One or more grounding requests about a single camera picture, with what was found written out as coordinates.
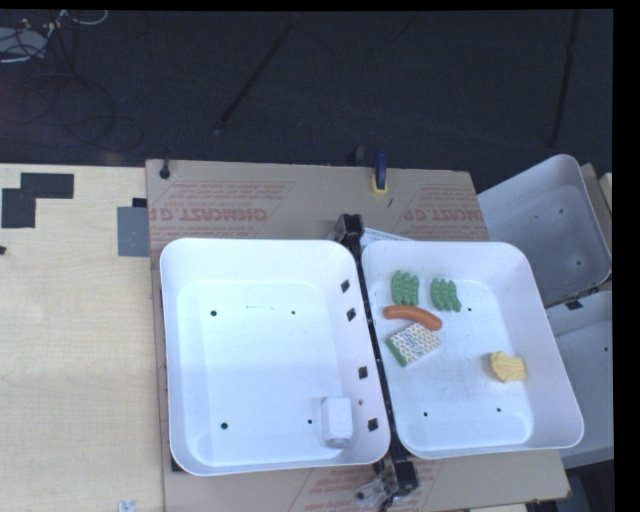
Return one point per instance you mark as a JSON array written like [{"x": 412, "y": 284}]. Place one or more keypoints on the yellow ridged toy food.
[{"x": 507, "y": 367}]

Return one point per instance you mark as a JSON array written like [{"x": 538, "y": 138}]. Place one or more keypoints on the green pea pods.
[
  {"x": 445, "y": 295},
  {"x": 405, "y": 289}
]

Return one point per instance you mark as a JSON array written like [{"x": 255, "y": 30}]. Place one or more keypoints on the brown cardboard board red print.
[{"x": 310, "y": 200}]

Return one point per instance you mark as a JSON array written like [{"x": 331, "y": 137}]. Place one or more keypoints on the white plastic tray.
[
  {"x": 260, "y": 370},
  {"x": 460, "y": 400}
]

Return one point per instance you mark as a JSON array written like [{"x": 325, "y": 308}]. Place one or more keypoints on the thin black rod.
[{"x": 376, "y": 340}]

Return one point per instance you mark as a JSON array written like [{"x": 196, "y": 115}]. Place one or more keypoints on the green and white carton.
[{"x": 414, "y": 344}]

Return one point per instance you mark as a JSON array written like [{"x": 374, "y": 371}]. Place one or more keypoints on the orange sausage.
[{"x": 412, "y": 316}]

